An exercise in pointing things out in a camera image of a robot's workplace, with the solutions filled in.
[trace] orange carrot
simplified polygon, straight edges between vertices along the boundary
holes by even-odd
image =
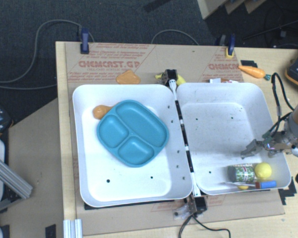
[[[265,71],[260,68],[256,68],[252,66],[243,66],[243,65],[238,66],[238,68],[256,78],[263,78],[266,76]]]

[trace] white plastic container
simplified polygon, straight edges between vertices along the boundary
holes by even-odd
[[[240,152],[253,139],[261,140],[272,125],[264,95],[254,84],[185,83],[177,97],[189,143],[196,185],[204,193],[241,192],[229,181],[227,167],[268,162],[277,187],[289,185],[291,175],[283,154],[267,152],[242,159]],[[148,164],[128,167],[99,142],[98,105],[114,106],[135,100],[155,113],[169,130],[169,141]],[[80,193],[92,207],[174,200],[187,197],[193,182],[174,97],[162,85],[82,85],[73,93],[78,147]]]

